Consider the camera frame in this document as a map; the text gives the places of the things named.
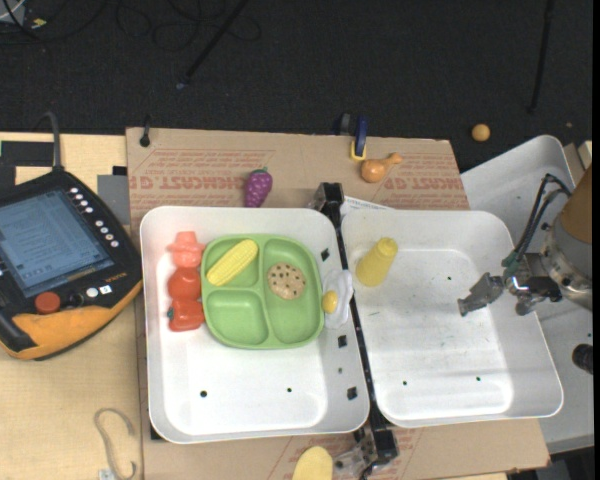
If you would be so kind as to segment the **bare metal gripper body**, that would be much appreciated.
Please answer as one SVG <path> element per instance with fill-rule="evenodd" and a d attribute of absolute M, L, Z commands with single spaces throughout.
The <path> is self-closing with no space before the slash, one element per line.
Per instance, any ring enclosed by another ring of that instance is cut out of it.
<path fill-rule="evenodd" d="M 529 291 L 537 304 L 568 300 L 592 310 L 592 245 L 581 240 L 545 240 L 538 258 L 523 260 L 522 247 L 510 253 L 510 293 Z"/>

